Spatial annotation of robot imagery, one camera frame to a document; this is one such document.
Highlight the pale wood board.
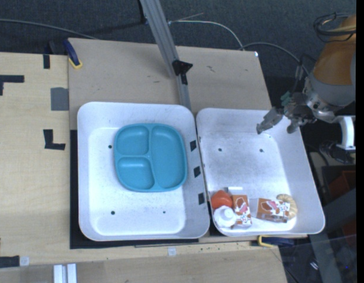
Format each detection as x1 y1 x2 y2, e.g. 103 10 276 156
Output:
67 37 309 249

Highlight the orange round toy food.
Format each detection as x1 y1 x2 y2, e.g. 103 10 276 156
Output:
210 189 234 210

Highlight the white plastic bottle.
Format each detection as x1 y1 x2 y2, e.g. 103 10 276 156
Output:
213 205 237 229

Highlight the white plastic tray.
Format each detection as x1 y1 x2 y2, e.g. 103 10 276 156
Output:
195 107 326 238
77 101 211 242

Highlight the blue divided plate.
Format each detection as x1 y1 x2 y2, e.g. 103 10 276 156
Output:
113 123 188 193

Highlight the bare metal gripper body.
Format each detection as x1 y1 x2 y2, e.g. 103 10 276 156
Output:
283 92 339 127

